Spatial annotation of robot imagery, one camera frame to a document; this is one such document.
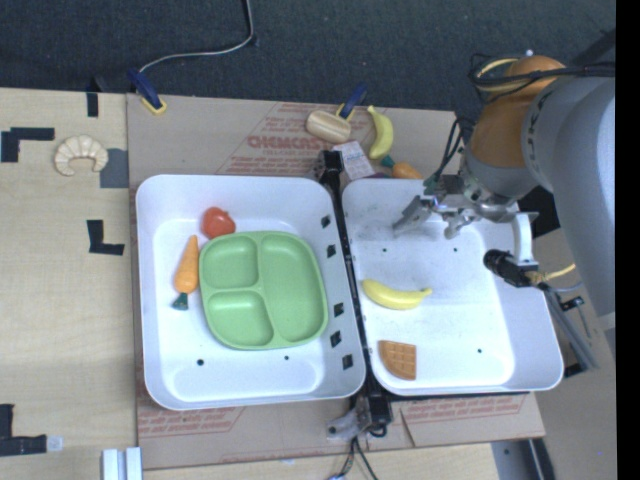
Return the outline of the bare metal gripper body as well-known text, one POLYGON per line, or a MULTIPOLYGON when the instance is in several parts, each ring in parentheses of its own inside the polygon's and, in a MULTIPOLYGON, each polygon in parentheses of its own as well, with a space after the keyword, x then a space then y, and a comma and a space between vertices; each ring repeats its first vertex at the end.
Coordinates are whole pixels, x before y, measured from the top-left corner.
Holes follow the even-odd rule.
POLYGON ((424 182, 424 200, 427 218, 437 215, 454 222, 504 223, 520 212, 514 199, 495 194, 466 175, 432 175, 424 182))

